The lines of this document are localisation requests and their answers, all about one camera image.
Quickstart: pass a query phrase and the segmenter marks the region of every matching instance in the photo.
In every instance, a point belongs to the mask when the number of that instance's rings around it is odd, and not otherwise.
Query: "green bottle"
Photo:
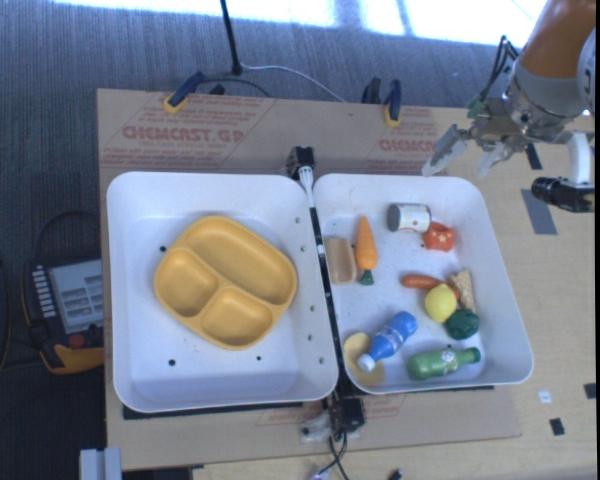
[[[407,361],[407,369],[412,379],[425,380],[429,377],[448,375],[462,365],[477,363],[481,358],[480,351],[476,347],[457,350],[449,345],[446,348],[411,356]]]

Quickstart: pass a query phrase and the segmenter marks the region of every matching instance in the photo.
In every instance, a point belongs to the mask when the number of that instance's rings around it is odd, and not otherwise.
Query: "bottle label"
[[[382,329],[380,329],[378,335],[382,336],[383,338],[386,338],[387,341],[391,344],[391,347],[394,351],[398,350],[405,340],[405,337],[402,334],[400,334],[400,332],[388,325],[385,325]]]
[[[440,359],[444,363],[443,375],[453,373],[458,369],[458,361],[456,361],[456,354],[452,350],[443,350],[440,353]]]

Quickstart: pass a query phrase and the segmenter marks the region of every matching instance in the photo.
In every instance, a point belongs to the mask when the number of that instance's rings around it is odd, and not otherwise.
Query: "toy carrot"
[[[365,215],[360,217],[358,223],[355,258],[356,265],[362,270],[360,282],[364,285],[372,285],[373,275],[371,270],[378,264],[378,250],[376,249],[376,242],[373,238],[369,220]]]

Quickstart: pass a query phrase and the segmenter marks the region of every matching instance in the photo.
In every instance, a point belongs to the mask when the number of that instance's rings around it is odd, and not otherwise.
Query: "cardboard sheet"
[[[294,146],[313,146],[316,176],[331,172],[419,174],[435,141],[462,113],[403,107],[384,124],[379,105],[191,95],[176,115],[166,93],[98,91],[102,259],[105,295],[108,446],[125,470],[324,453],[303,444],[302,407],[128,420],[111,376],[111,286],[105,194],[126,171],[277,173]],[[352,450],[520,435],[507,387],[365,396],[367,423]]]

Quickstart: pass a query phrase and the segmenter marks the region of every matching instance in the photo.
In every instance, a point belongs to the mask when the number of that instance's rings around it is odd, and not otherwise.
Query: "black tape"
[[[589,384],[585,384],[584,392],[589,400],[594,399],[596,397],[596,383],[590,382]]]
[[[554,418],[549,420],[551,424],[551,430],[553,430],[554,436],[561,436],[564,434],[564,426],[562,425],[562,420],[560,418]]]

